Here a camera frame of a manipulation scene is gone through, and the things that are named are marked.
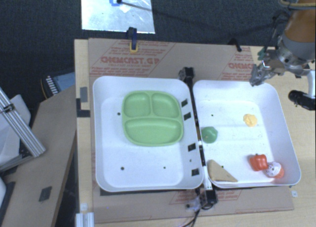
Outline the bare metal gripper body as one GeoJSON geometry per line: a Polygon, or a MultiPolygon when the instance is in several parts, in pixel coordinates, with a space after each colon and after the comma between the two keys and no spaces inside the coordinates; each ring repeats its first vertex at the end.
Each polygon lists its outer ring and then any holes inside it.
{"type": "Polygon", "coordinates": [[[314,71],[305,61],[288,51],[267,50],[262,59],[262,70],[269,74],[283,75],[290,72],[296,76],[307,76],[314,71]]]}

